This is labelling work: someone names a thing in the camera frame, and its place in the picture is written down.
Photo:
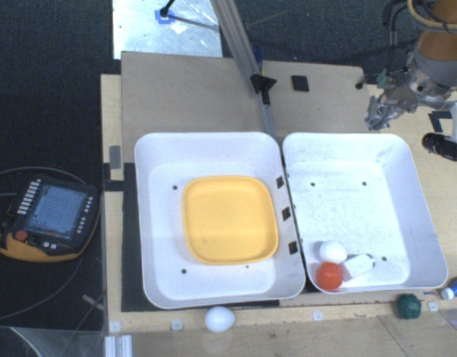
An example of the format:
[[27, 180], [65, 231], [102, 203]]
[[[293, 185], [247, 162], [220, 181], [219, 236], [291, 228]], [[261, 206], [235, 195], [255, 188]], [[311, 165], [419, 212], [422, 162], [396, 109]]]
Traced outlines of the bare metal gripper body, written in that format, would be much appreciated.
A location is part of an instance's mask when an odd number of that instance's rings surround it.
[[452, 93], [453, 88], [438, 84], [422, 71], [401, 71], [388, 78], [383, 104], [408, 112], [415, 111], [419, 106], [442, 109]]

